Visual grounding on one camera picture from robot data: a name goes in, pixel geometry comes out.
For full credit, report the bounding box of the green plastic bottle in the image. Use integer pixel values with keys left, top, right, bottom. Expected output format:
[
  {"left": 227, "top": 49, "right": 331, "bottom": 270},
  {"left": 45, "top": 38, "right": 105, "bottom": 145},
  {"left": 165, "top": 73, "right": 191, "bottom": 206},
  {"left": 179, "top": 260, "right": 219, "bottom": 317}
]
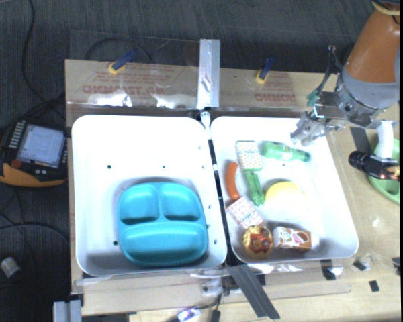
[{"left": 262, "top": 140, "right": 311, "bottom": 163}]

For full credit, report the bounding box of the white orange patterned carton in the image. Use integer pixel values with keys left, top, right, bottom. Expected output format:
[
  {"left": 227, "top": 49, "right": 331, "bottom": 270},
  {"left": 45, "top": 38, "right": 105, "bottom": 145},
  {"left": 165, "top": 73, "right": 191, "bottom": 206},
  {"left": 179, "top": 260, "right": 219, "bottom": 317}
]
[{"left": 235, "top": 140, "right": 264, "bottom": 172}]

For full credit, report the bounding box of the yellow and red round pizza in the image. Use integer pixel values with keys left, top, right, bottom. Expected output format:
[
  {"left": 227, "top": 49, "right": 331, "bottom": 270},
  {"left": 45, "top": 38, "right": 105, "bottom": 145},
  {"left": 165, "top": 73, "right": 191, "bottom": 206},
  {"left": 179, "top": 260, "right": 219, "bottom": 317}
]
[{"left": 242, "top": 224, "right": 274, "bottom": 259}]

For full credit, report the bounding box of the white pink patterned carton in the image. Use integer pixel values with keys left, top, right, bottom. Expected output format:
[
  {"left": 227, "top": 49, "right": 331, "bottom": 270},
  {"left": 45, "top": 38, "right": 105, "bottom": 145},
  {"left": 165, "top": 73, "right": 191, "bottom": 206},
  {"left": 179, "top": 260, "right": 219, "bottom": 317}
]
[{"left": 225, "top": 196, "right": 265, "bottom": 231}]

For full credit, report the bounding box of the white plastic tray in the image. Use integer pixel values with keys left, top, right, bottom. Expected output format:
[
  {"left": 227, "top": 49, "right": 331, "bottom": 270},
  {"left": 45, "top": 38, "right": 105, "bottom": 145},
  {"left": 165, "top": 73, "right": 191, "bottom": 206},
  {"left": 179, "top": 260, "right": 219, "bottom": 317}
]
[
  {"left": 71, "top": 113, "right": 229, "bottom": 278},
  {"left": 209, "top": 115, "right": 360, "bottom": 265}
]

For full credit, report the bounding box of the orange sausage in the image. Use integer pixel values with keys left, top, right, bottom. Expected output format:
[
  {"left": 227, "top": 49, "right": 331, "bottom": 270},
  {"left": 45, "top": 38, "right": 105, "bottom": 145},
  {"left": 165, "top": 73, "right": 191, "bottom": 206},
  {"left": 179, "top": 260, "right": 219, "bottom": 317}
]
[{"left": 225, "top": 160, "right": 241, "bottom": 201}]

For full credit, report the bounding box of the green divided plate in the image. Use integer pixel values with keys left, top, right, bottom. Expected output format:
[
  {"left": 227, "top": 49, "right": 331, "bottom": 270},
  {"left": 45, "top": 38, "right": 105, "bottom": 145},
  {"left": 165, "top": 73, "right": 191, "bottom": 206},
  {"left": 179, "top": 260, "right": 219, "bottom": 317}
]
[{"left": 367, "top": 137, "right": 401, "bottom": 205}]

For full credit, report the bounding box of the green asparagus bunch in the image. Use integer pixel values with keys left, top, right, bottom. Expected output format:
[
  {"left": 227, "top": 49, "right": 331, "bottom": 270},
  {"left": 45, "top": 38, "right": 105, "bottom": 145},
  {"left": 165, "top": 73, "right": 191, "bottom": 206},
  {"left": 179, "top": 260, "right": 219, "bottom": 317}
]
[{"left": 244, "top": 170, "right": 267, "bottom": 207}]

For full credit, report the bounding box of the brown cardboard board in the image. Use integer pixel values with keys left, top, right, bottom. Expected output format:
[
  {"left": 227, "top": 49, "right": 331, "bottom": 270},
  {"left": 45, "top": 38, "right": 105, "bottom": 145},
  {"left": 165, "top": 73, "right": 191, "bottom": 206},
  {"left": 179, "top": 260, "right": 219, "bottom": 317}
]
[{"left": 64, "top": 58, "right": 401, "bottom": 317}]

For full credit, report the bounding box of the brown and white carton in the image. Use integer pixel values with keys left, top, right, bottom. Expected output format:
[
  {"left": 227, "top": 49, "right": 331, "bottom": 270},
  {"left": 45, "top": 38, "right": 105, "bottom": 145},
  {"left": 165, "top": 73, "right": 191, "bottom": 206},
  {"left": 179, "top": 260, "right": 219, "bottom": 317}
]
[{"left": 272, "top": 226, "right": 320, "bottom": 251}]

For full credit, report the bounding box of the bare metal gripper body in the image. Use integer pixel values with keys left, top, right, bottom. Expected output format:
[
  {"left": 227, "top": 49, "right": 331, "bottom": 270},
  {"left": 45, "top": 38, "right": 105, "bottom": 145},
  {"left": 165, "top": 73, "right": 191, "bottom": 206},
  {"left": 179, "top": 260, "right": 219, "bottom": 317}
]
[{"left": 308, "top": 91, "right": 384, "bottom": 131}]

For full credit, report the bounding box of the blue divided plate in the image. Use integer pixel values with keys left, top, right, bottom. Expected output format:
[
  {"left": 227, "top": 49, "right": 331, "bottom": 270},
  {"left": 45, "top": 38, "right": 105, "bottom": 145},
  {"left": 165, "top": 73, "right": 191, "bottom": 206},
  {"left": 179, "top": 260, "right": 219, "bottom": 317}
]
[{"left": 116, "top": 181, "right": 210, "bottom": 268}]

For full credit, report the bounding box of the black cylinder on white bracket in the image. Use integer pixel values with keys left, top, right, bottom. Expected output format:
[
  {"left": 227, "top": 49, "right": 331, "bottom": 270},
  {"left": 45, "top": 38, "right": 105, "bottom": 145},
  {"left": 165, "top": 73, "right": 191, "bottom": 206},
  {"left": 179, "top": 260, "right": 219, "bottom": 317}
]
[{"left": 348, "top": 120, "right": 400, "bottom": 181}]

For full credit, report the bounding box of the yellow round lemon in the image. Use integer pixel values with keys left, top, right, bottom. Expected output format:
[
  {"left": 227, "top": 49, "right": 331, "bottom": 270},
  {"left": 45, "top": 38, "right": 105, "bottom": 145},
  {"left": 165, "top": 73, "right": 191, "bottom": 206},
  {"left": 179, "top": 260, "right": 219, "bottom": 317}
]
[{"left": 264, "top": 179, "right": 305, "bottom": 211}]

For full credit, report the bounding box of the small grey metal cylinder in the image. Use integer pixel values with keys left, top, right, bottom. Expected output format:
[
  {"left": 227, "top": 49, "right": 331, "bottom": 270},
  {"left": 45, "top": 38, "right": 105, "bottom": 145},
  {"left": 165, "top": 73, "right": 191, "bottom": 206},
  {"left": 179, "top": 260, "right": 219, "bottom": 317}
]
[{"left": 0, "top": 256, "right": 23, "bottom": 279}]

